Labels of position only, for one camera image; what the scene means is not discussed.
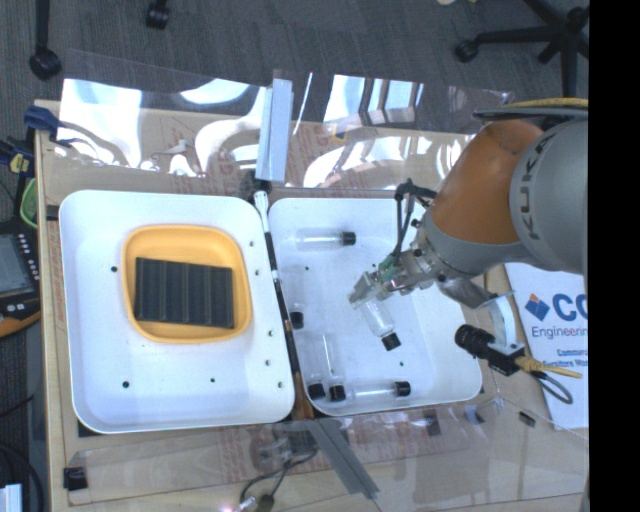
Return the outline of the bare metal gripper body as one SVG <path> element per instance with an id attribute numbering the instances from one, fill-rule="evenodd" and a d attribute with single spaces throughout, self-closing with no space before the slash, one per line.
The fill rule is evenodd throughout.
<path id="1" fill-rule="evenodd" d="M 442 260 L 432 244 L 417 235 L 405 251 L 389 254 L 373 272 L 372 294 L 386 300 L 394 293 L 407 295 L 445 281 Z"/>

